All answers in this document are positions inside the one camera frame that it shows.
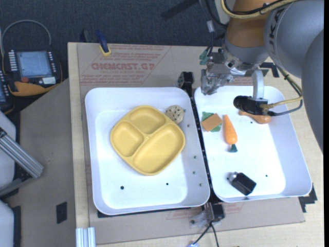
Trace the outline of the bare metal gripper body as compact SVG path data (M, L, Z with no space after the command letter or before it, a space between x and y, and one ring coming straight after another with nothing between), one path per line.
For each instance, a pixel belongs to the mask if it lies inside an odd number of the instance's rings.
M227 84L238 77L248 77L257 69L257 64L248 63L228 51L213 52L205 69L208 84Z

